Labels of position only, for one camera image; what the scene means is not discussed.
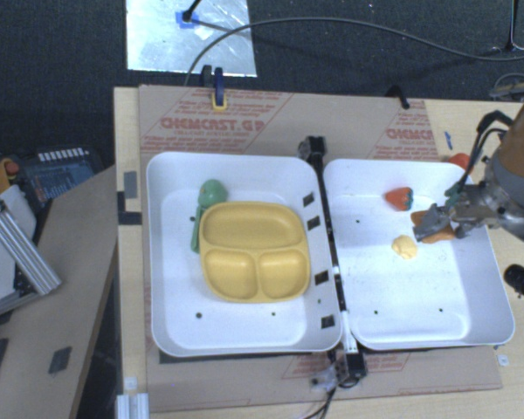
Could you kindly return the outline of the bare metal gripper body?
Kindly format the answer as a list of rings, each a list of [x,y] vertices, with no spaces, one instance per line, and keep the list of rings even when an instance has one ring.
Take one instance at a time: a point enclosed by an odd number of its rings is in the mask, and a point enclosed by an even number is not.
[[[465,185],[450,215],[456,225],[474,222],[476,228],[501,228],[524,242],[524,206],[503,189],[486,184]]]

